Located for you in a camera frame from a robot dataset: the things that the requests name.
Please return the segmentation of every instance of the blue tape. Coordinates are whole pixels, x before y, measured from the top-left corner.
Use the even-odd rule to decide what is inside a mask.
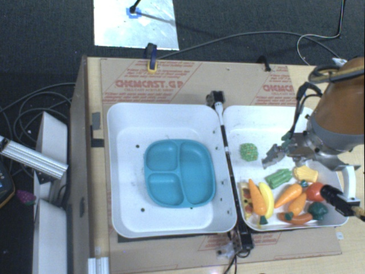
[[[125,12],[127,13],[128,17],[131,19],[136,19],[138,17],[141,17],[141,10],[137,7],[136,11],[134,13],[131,13],[129,10],[129,7],[125,9]]]

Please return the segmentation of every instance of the green toy vegetable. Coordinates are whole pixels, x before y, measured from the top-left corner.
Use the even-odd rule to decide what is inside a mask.
[[[292,177],[291,171],[288,168],[283,168],[274,174],[265,177],[265,180],[271,189],[275,189],[281,184],[289,182]]]
[[[240,145],[241,158],[247,162],[253,162],[258,158],[257,147],[252,143],[244,143]]]
[[[313,202],[309,205],[308,212],[313,215],[314,220],[323,220],[323,216],[329,212],[321,202]]]

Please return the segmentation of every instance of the toy carrot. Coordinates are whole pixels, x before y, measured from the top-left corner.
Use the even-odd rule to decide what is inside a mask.
[[[306,204],[307,194],[304,192],[300,194],[293,202],[290,203],[288,210],[289,212],[285,214],[285,218],[290,220],[293,216],[298,216],[304,209]]]
[[[284,193],[279,197],[276,201],[274,208],[279,208],[284,204],[294,200],[299,197],[302,193],[302,186],[299,184],[292,184],[288,189],[284,191]]]
[[[267,224],[265,214],[267,211],[265,201],[254,182],[249,179],[249,188],[251,193],[251,200],[253,205],[253,211],[260,216],[260,224]]]
[[[298,215],[293,217],[291,220],[285,219],[285,213],[281,212],[278,214],[278,218],[281,221],[288,222],[291,224],[305,224],[308,221],[313,219],[313,215],[311,213],[303,213],[302,215]]]

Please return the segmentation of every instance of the red tomato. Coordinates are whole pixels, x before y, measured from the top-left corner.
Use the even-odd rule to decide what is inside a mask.
[[[324,198],[321,196],[321,189],[324,185],[322,183],[313,183],[310,185],[307,190],[307,200],[322,202]]]

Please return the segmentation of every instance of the yellow banana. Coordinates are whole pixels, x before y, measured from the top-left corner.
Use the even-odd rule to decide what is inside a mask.
[[[265,201],[265,205],[267,208],[266,214],[265,214],[265,218],[269,219],[272,214],[274,213],[274,196],[273,196],[273,192],[271,191],[271,188],[265,184],[265,183],[258,183],[258,188],[260,190],[260,193],[263,197],[263,200]]]

